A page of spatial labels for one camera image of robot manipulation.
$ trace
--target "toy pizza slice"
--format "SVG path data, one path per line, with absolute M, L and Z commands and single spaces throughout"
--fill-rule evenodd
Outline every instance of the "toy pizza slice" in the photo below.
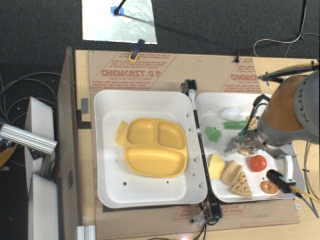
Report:
M 236 180 L 236 183 L 233 185 L 230 191 L 239 196 L 245 196 L 245 197 L 252 196 L 252 192 L 249 187 L 247 177 L 244 171 L 240 173 L 240 176 L 238 177 L 238 179 Z

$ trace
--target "robotic hand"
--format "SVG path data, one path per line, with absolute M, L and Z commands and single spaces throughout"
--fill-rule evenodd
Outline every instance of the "robotic hand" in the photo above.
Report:
M 288 75 L 293 76 L 285 80 L 281 78 Z M 277 158 L 288 155 L 281 147 L 294 140 L 319 144 L 319 63 L 286 68 L 258 78 L 280 83 L 280 86 L 270 99 L 261 95 L 255 100 L 249 121 L 262 99 L 268 101 L 257 128 L 248 130 L 248 123 L 239 136 L 231 140 L 225 152 L 239 147 L 245 147 L 252 153 L 263 149 Z

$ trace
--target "black floor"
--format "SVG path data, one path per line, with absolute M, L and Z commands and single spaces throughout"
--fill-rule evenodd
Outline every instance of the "black floor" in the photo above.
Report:
M 145 45 L 143 51 L 254 56 L 257 40 L 291 41 L 297 37 L 303 0 L 152 0 L 152 5 L 158 44 Z M 319 15 L 320 0 L 307 0 L 303 33 L 319 35 Z M 0 74 L 4 85 L 31 73 L 59 73 L 67 46 L 133 49 L 132 44 L 82 40 L 81 0 L 0 0 Z M 263 42 L 256 51 L 262 57 L 283 57 L 287 47 Z M 319 53 L 319 38 L 305 35 L 292 45 L 287 56 L 314 59 Z M 35 78 L 57 91 L 57 76 Z M 31 95 L 54 102 L 43 84 L 24 81 L 5 93 L 6 108 Z M 14 120 L 26 109 L 26 101 L 21 101 L 11 109 L 9 119 Z M 23 128 L 24 118 L 16 124 Z M 24 163 L 22 149 L 12 160 Z M 6 166 L 9 171 L 0 171 L 0 239 L 24 240 L 28 231 L 24 168 L 12 161 Z

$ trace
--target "toy tomato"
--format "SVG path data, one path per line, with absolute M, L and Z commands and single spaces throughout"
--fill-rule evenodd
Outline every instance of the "toy tomato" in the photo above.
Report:
M 250 158 L 249 165 L 252 171 L 261 172 L 267 167 L 267 160 L 262 155 L 255 155 Z

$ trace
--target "yellow divided plate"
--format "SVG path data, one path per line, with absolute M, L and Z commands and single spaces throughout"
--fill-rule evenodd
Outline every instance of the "yellow divided plate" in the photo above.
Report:
M 124 146 L 125 163 L 137 174 L 170 178 L 186 169 L 186 135 L 174 122 L 146 117 L 137 118 L 130 124 L 122 121 L 115 142 Z

